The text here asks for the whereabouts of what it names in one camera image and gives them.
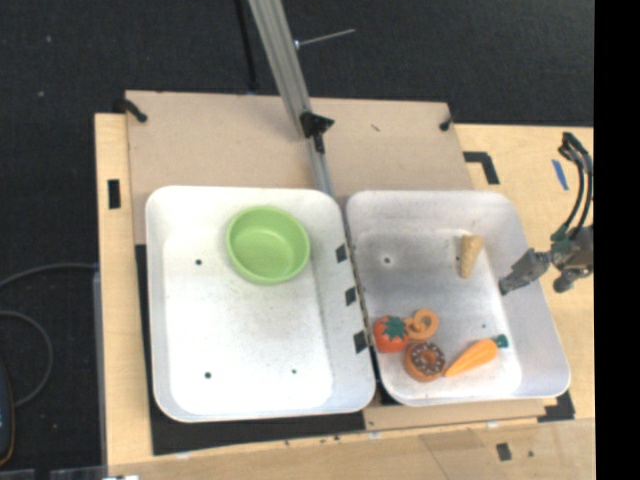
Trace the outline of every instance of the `black background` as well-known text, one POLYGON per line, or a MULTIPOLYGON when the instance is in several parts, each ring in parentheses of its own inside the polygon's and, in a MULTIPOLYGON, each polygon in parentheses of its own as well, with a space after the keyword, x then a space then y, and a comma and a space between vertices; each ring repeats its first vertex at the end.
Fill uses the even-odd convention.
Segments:
MULTIPOLYGON (((283 0, 312 96, 444 101, 458 122, 593 126, 595 0, 283 0)), ((253 21, 258 93, 275 94, 253 21)), ((0 279, 98 261, 92 118, 127 89, 247 90, 233 0, 0 0, 0 279)), ((98 464, 91 274, 0 291, 50 334, 50 382, 17 412, 4 470, 98 464)), ((14 390, 37 383, 37 334, 0 320, 14 390)))

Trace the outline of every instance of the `tomato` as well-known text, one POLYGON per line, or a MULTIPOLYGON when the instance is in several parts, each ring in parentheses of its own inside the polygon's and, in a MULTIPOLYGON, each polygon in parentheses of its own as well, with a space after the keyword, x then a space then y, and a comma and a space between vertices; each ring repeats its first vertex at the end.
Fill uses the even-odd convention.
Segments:
POLYGON ((373 324, 373 337, 380 352, 400 352, 409 343, 409 333, 402 318, 383 316, 373 324))

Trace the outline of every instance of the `blue tape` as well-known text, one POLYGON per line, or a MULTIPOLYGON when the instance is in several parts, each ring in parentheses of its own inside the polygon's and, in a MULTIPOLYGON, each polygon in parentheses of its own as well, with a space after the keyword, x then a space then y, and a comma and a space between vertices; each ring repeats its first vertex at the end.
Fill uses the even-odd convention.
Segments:
POLYGON ((556 170, 556 176, 558 176, 558 179, 560 180, 560 185, 562 185, 563 189, 569 190, 569 185, 567 185, 567 178, 565 178, 564 171, 562 170, 562 164, 557 160, 551 160, 551 163, 556 170))

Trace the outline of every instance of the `green bowl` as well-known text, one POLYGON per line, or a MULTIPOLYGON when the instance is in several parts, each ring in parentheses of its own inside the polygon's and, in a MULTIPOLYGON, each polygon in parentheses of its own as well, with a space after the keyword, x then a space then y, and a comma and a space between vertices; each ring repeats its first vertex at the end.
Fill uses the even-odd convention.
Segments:
POLYGON ((272 206, 253 206, 231 219, 227 251, 241 276, 271 285, 288 281, 304 269, 311 244, 293 215, 272 206))

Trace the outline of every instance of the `white tray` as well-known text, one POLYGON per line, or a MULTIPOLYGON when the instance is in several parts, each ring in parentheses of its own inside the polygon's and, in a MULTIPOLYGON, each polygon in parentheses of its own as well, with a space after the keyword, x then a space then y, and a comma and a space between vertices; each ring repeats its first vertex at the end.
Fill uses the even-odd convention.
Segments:
POLYGON ((147 201, 146 226, 153 386, 168 416, 261 419, 369 403, 375 379, 333 199, 315 190, 164 187, 147 201), (229 220, 265 204, 297 217, 311 241, 305 270, 266 287, 240 277, 225 248, 229 220))
POLYGON ((473 341, 505 334, 499 358, 459 376, 413 380, 403 353, 376 351, 381 380, 412 406, 510 398, 545 398, 569 384, 569 366, 539 282, 500 294, 498 279, 528 249, 511 203, 484 191, 371 191, 347 204, 358 277, 371 325, 384 315, 429 308, 440 320, 429 339, 447 363, 473 341), (485 246, 471 276, 459 275, 459 240, 479 234, 485 246))

